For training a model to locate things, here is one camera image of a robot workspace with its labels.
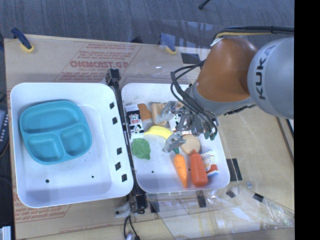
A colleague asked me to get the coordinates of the orange carrot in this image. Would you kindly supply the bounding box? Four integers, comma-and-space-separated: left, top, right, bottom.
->
172, 147, 189, 189

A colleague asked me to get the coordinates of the white plastic tray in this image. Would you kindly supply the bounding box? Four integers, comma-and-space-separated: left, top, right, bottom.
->
9, 82, 134, 209
120, 82, 231, 195

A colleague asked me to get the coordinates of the white printed yoghurt bottle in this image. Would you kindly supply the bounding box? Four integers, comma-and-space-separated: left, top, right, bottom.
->
200, 149, 220, 178

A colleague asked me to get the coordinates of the blue divided plate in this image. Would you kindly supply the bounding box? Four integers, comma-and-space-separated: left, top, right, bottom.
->
18, 99, 93, 166

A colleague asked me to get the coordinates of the green lettuce leaf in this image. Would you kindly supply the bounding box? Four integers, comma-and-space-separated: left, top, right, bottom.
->
131, 138, 152, 161

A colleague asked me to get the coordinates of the thin black and white rod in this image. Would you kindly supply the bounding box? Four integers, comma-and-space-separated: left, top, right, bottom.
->
113, 82, 141, 197

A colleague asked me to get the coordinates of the orange bottle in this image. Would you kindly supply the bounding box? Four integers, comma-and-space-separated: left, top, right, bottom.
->
189, 149, 209, 188

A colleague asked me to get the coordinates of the yellow banana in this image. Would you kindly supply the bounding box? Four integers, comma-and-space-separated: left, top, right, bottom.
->
143, 125, 174, 142

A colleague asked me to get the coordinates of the black block with thin wires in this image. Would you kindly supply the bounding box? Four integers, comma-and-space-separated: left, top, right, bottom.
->
128, 193, 149, 214
105, 68, 122, 86

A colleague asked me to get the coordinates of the tan toy bread slice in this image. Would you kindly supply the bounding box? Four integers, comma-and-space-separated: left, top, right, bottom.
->
150, 102, 171, 126

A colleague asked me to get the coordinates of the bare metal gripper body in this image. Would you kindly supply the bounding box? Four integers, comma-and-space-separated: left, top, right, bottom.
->
174, 109, 218, 137

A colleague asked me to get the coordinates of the tan round biscuit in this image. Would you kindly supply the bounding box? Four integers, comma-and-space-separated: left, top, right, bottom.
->
180, 133, 202, 156

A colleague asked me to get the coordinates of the brown cardboard board red print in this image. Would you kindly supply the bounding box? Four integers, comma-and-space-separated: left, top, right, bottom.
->
3, 33, 295, 240

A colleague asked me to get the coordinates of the white cow print carton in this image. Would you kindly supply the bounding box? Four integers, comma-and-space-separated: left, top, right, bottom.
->
169, 113, 182, 131
124, 104, 145, 141

